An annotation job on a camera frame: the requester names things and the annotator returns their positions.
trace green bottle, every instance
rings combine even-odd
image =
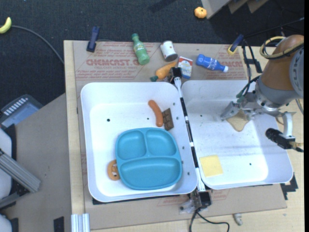
[[[147,50],[143,42],[139,40],[139,35],[137,33],[132,34],[132,40],[133,40],[133,50],[139,60],[140,65],[145,65],[149,63],[150,58],[147,54]]]

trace blue plate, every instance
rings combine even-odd
[[[169,187],[182,176],[182,161],[173,136],[160,128],[127,130],[116,141],[121,180],[132,189]]]

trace table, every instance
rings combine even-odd
[[[71,188],[71,210],[73,214],[83,214],[86,211],[84,202],[84,186],[82,177],[81,145],[79,136],[78,114],[76,113],[77,93],[74,67],[74,41],[64,42],[65,53],[65,76],[66,76],[66,97],[67,97],[67,116],[68,116],[68,139],[70,156],[70,188]],[[255,54],[264,67],[266,60]],[[297,111],[294,115],[293,135],[298,141],[303,142],[303,116],[298,111],[295,102],[292,102],[287,110]],[[289,157],[295,171],[295,177],[298,183],[298,190],[288,193],[287,208],[269,210],[263,212],[250,212],[242,214],[243,225],[238,226],[231,215],[211,217],[211,221],[226,221],[230,223],[231,231],[304,231],[304,155],[296,151],[289,151]],[[191,214],[185,216],[185,219],[169,221],[163,223],[151,223],[143,225],[134,225],[126,227],[126,231],[188,231],[189,218]],[[94,231],[123,231],[123,227],[99,229]],[[193,225],[193,231],[225,231],[226,225],[205,224],[201,219],[196,219]]]

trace yellow banana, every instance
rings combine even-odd
[[[8,17],[5,21],[5,24],[0,28],[0,33],[5,33],[7,30],[11,28],[12,20]]]

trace yellow sticky note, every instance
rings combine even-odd
[[[203,173],[205,177],[223,174],[223,169],[218,155],[200,157]]]

